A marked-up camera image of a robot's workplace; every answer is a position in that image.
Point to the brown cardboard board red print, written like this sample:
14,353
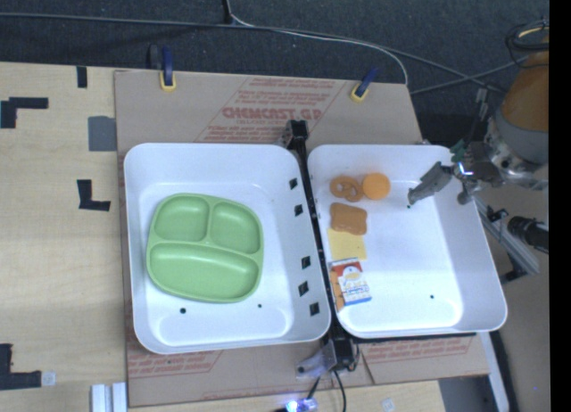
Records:
209,107

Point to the green divided plate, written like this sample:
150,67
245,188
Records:
203,247

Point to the thin black rod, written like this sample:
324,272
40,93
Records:
314,223

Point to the black cylinder on white bracket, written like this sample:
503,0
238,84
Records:
528,229

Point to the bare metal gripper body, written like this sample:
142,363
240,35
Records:
484,165

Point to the red and white carton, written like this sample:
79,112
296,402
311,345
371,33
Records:
351,283

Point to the orange round biscuit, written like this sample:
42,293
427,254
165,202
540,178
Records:
376,186

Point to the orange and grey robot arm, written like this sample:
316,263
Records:
526,102

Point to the brown pretzel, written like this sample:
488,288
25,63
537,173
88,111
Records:
347,188

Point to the white plastic tray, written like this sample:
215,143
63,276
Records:
415,267
214,330

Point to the yellow cheese slice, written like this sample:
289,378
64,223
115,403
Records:
347,247

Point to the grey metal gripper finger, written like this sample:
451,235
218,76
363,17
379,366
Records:
467,194
429,185

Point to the brown bread slice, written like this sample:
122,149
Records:
349,218

